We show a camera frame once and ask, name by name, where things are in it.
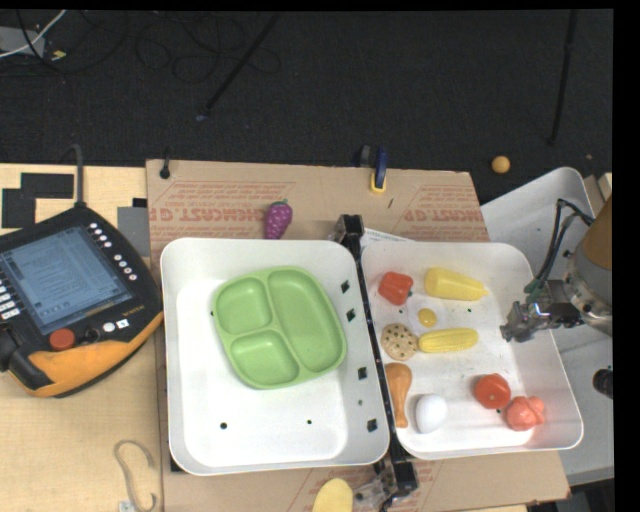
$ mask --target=screen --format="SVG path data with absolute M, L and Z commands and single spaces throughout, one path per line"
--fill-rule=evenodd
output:
M 42 334 L 133 296 L 80 226 L 1 253 L 0 268 Z

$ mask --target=toy tomato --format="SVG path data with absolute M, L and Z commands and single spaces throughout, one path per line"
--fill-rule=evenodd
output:
M 407 301 L 412 286 L 413 279 L 410 276 L 397 272 L 387 272 L 382 276 L 378 293 L 391 304 L 402 306 Z
M 511 388 L 499 373 L 490 373 L 476 382 L 473 395 L 487 409 L 502 409 L 511 400 Z
M 544 402 L 537 396 L 517 396 L 507 408 L 507 423 L 513 430 L 529 430 L 544 423 Z

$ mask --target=toy egg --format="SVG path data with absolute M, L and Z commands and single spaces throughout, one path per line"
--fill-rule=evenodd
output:
M 435 393 L 429 393 L 418 399 L 415 412 L 418 431 L 429 434 L 444 424 L 449 408 L 444 398 Z

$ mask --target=red strawberry toy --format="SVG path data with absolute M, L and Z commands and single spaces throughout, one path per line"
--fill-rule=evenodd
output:
M 287 200 L 271 203 L 264 217 L 264 237 L 279 240 L 293 220 L 293 208 Z

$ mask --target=beige cord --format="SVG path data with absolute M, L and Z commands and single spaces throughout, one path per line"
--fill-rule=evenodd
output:
M 138 497 L 136 496 L 135 490 L 133 488 L 133 478 L 131 476 L 131 470 L 129 469 L 129 466 L 127 466 L 126 462 L 122 459 L 122 456 L 120 455 L 120 448 L 127 443 L 137 446 L 138 448 L 140 448 L 140 450 L 142 450 L 142 452 L 147 457 L 147 462 L 149 463 L 149 467 L 153 467 L 153 457 L 151 457 L 151 452 L 149 452 L 149 450 L 147 450 L 146 447 L 144 447 L 137 441 L 133 441 L 130 439 L 123 439 L 113 447 L 113 455 L 118 461 L 118 464 L 120 464 L 120 467 L 122 468 L 122 472 L 124 473 L 124 481 L 127 484 L 127 494 L 129 495 L 129 500 L 133 504 L 133 508 L 136 510 L 136 512 L 152 512 L 153 509 L 156 508 L 156 495 L 151 493 L 151 508 L 143 508 L 140 506 L 140 502 L 138 501 Z

